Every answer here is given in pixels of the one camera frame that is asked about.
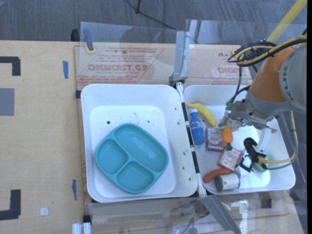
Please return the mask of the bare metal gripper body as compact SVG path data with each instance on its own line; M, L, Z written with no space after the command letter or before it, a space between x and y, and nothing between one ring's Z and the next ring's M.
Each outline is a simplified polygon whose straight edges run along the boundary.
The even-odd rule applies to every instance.
M247 113L247 103L243 99L241 101L236 101L229 113L230 119L237 122L238 126L251 126L250 116Z

